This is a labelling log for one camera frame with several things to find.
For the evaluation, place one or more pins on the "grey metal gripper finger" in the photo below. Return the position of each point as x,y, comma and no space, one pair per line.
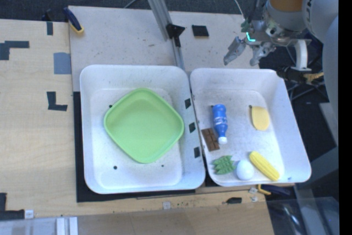
235,49
259,53

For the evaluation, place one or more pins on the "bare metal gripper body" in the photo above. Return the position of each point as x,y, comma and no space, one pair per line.
268,37

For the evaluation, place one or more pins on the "white plastic tray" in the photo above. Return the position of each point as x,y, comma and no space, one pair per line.
239,85
137,179

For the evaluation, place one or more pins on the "yellow oval toy fruit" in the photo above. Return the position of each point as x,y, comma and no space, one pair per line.
260,118

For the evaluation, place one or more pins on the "blue bottle with white cap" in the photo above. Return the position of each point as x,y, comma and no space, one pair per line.
220,119

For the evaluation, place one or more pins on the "brown chocolate bar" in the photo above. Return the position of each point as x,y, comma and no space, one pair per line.
210,139

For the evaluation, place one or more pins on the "yellow corn cob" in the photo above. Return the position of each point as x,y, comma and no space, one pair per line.
264,165

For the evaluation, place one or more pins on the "pale wood board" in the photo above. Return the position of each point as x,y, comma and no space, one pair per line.
121,41

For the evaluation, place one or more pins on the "green pea pods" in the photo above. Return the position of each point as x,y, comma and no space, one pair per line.
224,165

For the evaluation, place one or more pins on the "white egg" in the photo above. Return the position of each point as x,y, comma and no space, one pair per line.
245,170

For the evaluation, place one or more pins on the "green plate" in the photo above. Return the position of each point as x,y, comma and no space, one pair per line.
143,125

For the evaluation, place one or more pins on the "black cylinder on white bracket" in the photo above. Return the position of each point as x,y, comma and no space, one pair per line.
302,55

